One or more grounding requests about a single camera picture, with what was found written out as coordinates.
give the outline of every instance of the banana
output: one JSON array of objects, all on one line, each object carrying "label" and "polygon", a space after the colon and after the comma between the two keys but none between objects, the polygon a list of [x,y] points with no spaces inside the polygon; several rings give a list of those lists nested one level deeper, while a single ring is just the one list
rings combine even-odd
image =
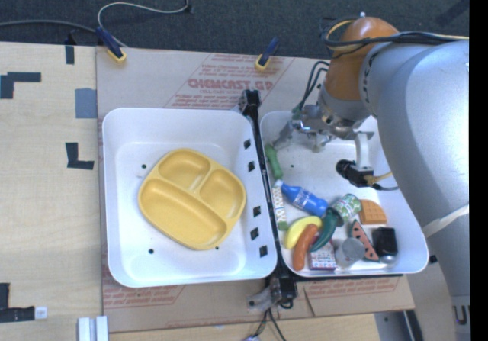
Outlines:
[{"label": "banana", "polygon": [[322,219],[318,216],[306,216],[296,219],[284,235],[283,246],[286,249],[293,249],[298,242],[298,238],[309,224],[315,224],[319,229],[322,227]]}]

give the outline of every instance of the white cable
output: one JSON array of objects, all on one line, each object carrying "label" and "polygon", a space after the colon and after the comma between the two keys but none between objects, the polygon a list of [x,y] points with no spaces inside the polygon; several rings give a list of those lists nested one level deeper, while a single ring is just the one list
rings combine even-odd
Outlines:
[{"label": "white cable", "polygon": [[466,215],[470,213],[470,204],[467,203],[461,208],[458,208],[456,211],[452,211],[450,214],[440,217],[439,219],[435,219],[429,224],[422,227],[422,232],[424,233],[425,238],[429,238],[431,235],[439,232],[443,228],[447,227],[449,224],[454,222],[460,216]]},{"label": "white cable", "polygon": [[[100,27],[103,28],[103,29],[104,29],[104,25],[101,22],[101,14],[106,9],[111,8],[112,6],[130,6],[132,8],[140,8],[140,9],[143,9],[143,10],[153,11],[155,13],[160,13],[160,14],[177,14],[177,13],[181,13],[181,12],[185,11],[186,9],[188,9],[189,4],[188,4],[188,0],[185,0],[185,5],[182,6],[181,8],[179,8],[179,9],[177,9],[177,10],[160,10],[160,9],[157,9],[157,8],[150,8],[149,6],[137,5],[135,3],[129,3],[129,2],[113,2],[113,3],[109,3],[108,5],[105,5],[104,7],[102,7],[98,11],[98,16],[97,16],[98,25],[100,25]],[[118,40],[115,36],[112,35],[112,37],[122,47],[127,47],[127,45],[125,43],[123,43],[122,41]]]}]

